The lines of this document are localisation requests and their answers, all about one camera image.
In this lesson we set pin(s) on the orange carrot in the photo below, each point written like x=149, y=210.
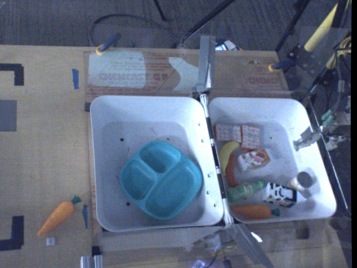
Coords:
x=57, y=216
x=252, y=211

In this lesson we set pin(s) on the orange sausage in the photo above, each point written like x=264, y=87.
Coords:
x=231, y=172

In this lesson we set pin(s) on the blue divided plate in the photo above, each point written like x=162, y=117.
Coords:
x=167, y=188

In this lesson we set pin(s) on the brown cardboard board red print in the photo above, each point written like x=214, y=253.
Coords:
x=237, y=71

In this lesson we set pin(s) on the yellow banana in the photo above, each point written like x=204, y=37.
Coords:
x=226, y=153

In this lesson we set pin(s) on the white plastic tray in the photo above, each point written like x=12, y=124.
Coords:
x=111, y=110
x=279, y=113

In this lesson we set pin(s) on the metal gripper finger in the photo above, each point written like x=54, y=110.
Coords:
x=300, y=144
x=309, y=133

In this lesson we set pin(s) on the green bottle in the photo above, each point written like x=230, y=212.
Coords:
x=242, y=191

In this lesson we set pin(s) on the orange white juice carton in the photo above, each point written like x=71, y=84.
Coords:
x=253, y=159

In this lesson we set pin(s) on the small grey-topped can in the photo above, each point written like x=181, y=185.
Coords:
x=304, y=179

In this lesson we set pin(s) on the orange and white carton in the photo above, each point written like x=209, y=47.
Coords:
x=250, y=137
x=227, y=133

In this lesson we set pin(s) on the black white cow-print carton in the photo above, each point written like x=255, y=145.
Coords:
x=280, y=195

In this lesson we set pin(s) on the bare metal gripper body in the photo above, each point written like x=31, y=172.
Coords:
x=334, y=139

